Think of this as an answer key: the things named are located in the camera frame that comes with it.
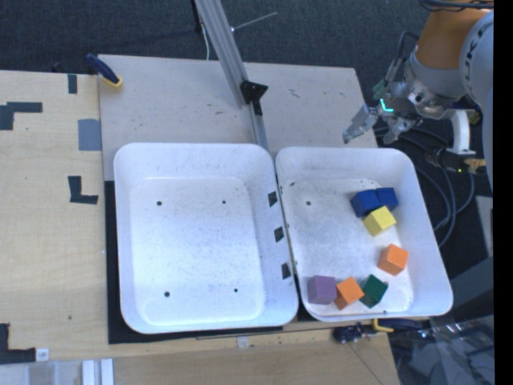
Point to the orange cube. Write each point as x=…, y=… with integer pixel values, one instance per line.
x=348, y=292
x=393, y=259

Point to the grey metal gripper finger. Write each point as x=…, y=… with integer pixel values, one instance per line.
x=397, y=130
x=358, y=124

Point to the black cylinder on white bracket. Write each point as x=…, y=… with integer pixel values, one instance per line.
x=461, y=130

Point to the pale wood board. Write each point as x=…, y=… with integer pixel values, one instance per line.
x=180, y=102

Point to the purple cube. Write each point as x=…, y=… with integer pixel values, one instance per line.
x=321, y=290

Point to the green cube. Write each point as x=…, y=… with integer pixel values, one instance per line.
x=374, y=289

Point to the yellow cube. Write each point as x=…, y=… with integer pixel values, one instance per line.
x=378, y=220

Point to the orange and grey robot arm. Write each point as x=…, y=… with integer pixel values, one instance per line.
x=445, y=34

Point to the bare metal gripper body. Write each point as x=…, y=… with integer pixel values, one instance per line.
x=426, y=103

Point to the white plastic tray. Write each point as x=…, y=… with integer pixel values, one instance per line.
x=332, y=239
x=192, y=247

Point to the blue cube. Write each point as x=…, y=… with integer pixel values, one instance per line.
x=389, y=198
x=364, y=203

